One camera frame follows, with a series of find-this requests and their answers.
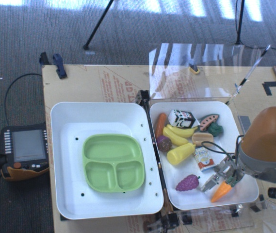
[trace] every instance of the black clamp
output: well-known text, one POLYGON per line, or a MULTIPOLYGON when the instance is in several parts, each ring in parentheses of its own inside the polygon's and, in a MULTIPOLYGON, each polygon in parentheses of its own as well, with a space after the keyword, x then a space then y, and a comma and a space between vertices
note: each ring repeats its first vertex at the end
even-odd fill
POLYGON ((65 67, 64 67, 64 63, 62 60, 62 57, 60 54, 55 53, 52 57, 52 59, 54 60, 54 64, 57 66, 57 74, 59 76, 60 79, 66 78, 66 72, 65 72, 65 67))

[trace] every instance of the orange carrot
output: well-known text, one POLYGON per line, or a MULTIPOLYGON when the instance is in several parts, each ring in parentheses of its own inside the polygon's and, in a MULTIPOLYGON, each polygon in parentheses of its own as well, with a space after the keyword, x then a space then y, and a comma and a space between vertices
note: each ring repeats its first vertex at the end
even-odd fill
POLYGON ((215 191, 211 202, 214 203, 216 201, 218 201, 221 197, 223 197, 224 195, 226 195, 230 190, 232 189, 232 187, 230 186, 230 184, 227 184, 225 181, 223 181, 219 188, 215 191))
POLYGON ((165 127, 165 122, 167 119, 167 115, 165 113, 160 113, 157 119, 157 126, 155 130, 155 138, 157 139, 159 136, 162 135, 162 130, 165 127))

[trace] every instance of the black metal rod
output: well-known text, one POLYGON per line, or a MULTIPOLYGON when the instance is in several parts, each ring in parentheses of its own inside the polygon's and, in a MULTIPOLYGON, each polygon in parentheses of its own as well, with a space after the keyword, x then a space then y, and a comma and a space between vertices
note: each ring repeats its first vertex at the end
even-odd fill
POLYGON ((104 10, 104 12, 103 12, 102 16, 100 17, 100 19, 99 19, 99 21, 98 21, 97 25, 95 26, 95 28, 94 28, 93 32, 91 33, 91 35, 90 35, 90 37, 89 37, 88 41, 87 41, 87 42, 86 42, 86 44, 83 46, 83 48, 84 48, 85 50, 88 50, 88 49, 89 49, 89 47, 88 47, 88 46, 89 46, 89 43, 90 43, 90 42, 91 42, 91 40, 93 39, 93 37, 94 37, 94 35, 95 35, 95 33, 96 33, 97 29, 99 28, 99 26, 100 26, 101 22, 103 21, 103 19, 104 19, 105 15, 107 14, 107 12, 108 12, 108 10, 109 10, 110 6, 111 6, 111 5, 112 5, 112 3, 113 3, 113 1, 114 1, 114 0, 110 0, 110 1, 109 1, 108 6, 105 8, 105 10, 104 10))
POLYGON ((239 27, 238 27, 238 33, 237 33, 237 41, 236 45, 241 44, 240 35, 241 35, 241 25, 243 23, 243 16, 244 16, 244 0, 241 1, 241 9, 240 9, 240 16, 239 16, 239 27))

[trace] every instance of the wooden table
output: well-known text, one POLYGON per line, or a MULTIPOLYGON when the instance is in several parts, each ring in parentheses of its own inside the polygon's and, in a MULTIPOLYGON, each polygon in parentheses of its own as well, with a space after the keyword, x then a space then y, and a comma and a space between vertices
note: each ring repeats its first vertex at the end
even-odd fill
MULTIPOLYGON (((46 123, 49 142, 49 172, 52 194, 53 221, 56 233, 66 232, 110 232, 143 233, 146 225, 155 222, 154 215, 122 216, 85 220, 61 220, 56 205, 56 188, 53 165, 53 147, 51 138, 50 112, 52 107, 62 101, 88 102, 133 102, 139 90, 153 90, 150 84, 149 66, 87 66, 64 65, 67 78, 59 79, 57 66, 43 66, 43 86, 46 110, 46 123)), ((211 91, 232 93, 235 84, 239 84, 250 67, 200 67, 203 85, 211 91)), ((182 77, 191 75, 183 69, 182 77)), ((225 102, 227 97, 219 96, 217 100, 225 102)), ((270 106, 276 106, 276 76, 272 67, 257 67, 249 81, 240 90, 240 94, 230 104, 240 134, 249 126, 257 114, 270 106)), ((208 210, 193 212, 193 223, 180 224, 171 232, 276 232, 276 199, 268 198, 268 188, 276 187, 274 183, 257 180, 263 201, 246 204, 240 210, 240 220, 235 224, 231 218, 216 218, 208 210)))

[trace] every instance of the divided green tray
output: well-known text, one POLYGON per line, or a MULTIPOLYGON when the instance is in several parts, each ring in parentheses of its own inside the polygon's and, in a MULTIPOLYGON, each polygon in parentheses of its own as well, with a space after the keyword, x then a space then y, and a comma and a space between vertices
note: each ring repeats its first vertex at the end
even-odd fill
POLYGON ((95 134, 83 145, 86 181, 98 192, 128 192, 145 179, 140 144, 125 134, 95 134))

